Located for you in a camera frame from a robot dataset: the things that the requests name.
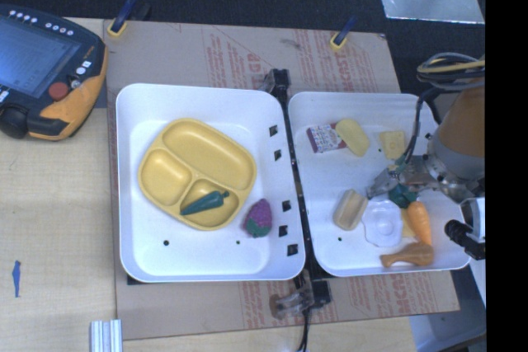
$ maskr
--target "black knob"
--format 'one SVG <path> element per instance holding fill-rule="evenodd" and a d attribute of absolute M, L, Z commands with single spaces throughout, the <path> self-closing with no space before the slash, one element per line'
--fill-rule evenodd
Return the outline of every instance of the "black knob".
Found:
<path fill-rule="evenodd" d="M 16 107 L 0 110 L 0 130 L 10 137 L 24 138 L 27 134 L 26 112 Z"/>

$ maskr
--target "white tray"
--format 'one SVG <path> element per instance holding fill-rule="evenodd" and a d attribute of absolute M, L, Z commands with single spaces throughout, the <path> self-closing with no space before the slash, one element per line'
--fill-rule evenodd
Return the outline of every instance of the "white tray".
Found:
<path fill-rule="evenodd" d="M 180 118 L 203 121 L 255 158 L 255 184 L 225 228 L 192 228 L 157 208 L 139 188 L 144 153 L 168 123 Z M 277 133 L 270 136 L 274 126 Z M 280 280 L 302 270 L 299 204 L 284 116 L 275 97 L 254 90 L 132 84 L 117 97 L 116 129 L 120 258 L 130 276 L 151 283 Z M 242 227 L 243 219 L 260 198 L 271 204 L 272 229 L 265 237 L 252 238 Z"/>
<path fill-rule="evenodd" d="M 419 199 L 431 217 L 432 243 L 435 259 L 430 265 L 415 266 L 396 263 L 389 268 L 381 265 L 380 255 L 399 251 L 409 238 L 395 247 L 378 247 L 365 239 L 363 223 L 352 231 L 339 228 L 332 220 L 343 193 L 353 188 L 366 195 L 366 189 L 376 176 L 394 161 L 385 158 L 379 133 L 403 130 L 406 141 L 411 137 L 417 98 L 406 94 L 366 94 L 345 92 L 301 92 L 289 103 L 289 115 L 295 144 L 295 155 L 308 212 L 313 250 L 318 263 L 329 274 L 346 277 L 386 273 L 453 270 L 466 266 L 469 256 L 444 233 L 451 219 L 463 220 L 456 203 L 442 193 L 423 191 Z M 341 119 L 356 120 L 370 140 L 370 148 L 363 157 L 355 156 L 348 148 L 325 153 L 314 153 L 306 129 L 317 124 L 336 123 Z M 427 150 L 427 133 L 433 134 L 437 124 L 427 104 L 420 115 L 421 129 L 415 154 Z"/>

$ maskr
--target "screen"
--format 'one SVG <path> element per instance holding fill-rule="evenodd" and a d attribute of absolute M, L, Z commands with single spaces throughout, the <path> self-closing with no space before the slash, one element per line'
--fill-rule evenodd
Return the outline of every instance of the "screen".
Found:
<path fill-rule="evenodd" d="M 0 86 L 38 98 L 80 46 L 0 16 Z"/>

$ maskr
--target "orange controller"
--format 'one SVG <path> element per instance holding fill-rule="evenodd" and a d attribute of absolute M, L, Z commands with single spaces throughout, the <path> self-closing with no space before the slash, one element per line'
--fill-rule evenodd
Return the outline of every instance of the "orange controller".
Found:
<path fill-rule="evenodd" d="M 72 21 L 0 4 L 0 130 L 59 141 L 75 133 L 106 76 L 101 38 Z"/>

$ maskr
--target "blue mark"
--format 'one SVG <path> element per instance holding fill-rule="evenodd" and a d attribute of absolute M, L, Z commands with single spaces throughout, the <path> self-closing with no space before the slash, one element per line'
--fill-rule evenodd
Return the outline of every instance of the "blue mark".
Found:
<path fill-rule="evenodd" d="M 15 267 L 13 267 L 13 282 L 15 283 L 15 298 L 19 298 L 18 294 L 19 285 L 20 285 L 20 261 L 15 261 Z"/>

